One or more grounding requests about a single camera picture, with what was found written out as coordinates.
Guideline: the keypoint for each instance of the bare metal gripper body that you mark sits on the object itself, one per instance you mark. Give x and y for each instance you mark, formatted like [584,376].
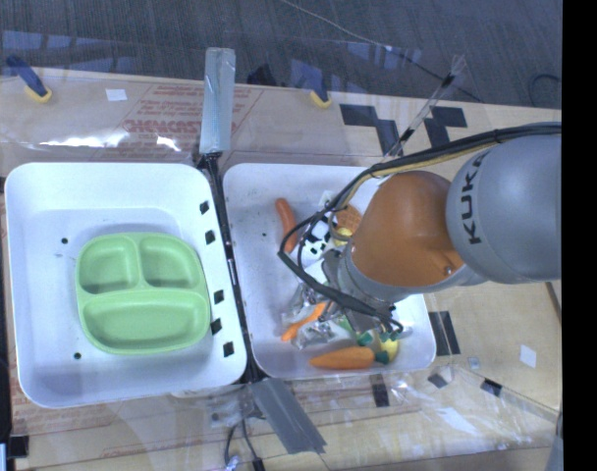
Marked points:
[360,316]

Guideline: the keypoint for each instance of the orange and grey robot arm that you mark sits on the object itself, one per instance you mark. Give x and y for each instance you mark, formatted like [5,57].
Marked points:
[504,214]

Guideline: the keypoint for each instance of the large orange carrot green top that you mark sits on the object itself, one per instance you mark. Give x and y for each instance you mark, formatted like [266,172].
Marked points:
[342,358]

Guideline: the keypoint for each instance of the yellow lemon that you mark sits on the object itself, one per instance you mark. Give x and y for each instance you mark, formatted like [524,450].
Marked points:
[391,349]

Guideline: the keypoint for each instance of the small orange carrot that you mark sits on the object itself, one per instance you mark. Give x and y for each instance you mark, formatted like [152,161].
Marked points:
[298,328]

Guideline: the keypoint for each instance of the orange waffle biscuit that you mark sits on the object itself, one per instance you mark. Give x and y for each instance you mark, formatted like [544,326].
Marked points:
[350,218]

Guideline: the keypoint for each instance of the white plastic tray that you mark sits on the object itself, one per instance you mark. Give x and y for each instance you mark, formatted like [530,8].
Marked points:
[259,273]
[43,282]

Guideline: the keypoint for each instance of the orange sausage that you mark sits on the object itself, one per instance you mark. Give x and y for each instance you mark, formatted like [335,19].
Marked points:
[286,221]

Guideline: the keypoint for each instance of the brown cardboard board red print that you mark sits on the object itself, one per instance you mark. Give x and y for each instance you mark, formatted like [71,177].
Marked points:
[288,116]

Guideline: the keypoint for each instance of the green divided plate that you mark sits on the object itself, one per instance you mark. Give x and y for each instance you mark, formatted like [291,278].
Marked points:
[141,307]

